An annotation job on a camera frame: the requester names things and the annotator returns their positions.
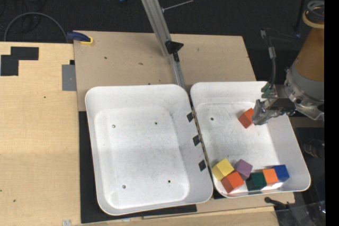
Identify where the white plastic tray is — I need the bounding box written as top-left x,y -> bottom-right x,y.
190,81 -> 311,199
84,84 -> 214,216

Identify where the dark green cube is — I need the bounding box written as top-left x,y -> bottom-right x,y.
245,172 -> 267,192

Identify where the blue cube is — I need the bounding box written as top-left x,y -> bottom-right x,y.
272,164 -> 290,183

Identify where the red-orange cube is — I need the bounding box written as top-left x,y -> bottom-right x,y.
237,107 -> 255,129
220,170 -> 245,194

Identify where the purple cube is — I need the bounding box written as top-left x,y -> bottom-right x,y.
234,159 -> 254,180

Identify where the yellow cube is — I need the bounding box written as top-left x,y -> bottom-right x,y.
211,158 -> 235,182

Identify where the flat brown board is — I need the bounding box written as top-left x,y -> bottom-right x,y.
73,31 -> 296,221

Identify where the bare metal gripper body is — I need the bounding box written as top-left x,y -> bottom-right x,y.
265,85 -> 325,122

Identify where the orange cube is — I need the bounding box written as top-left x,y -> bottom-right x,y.
262,168 -> 280,185

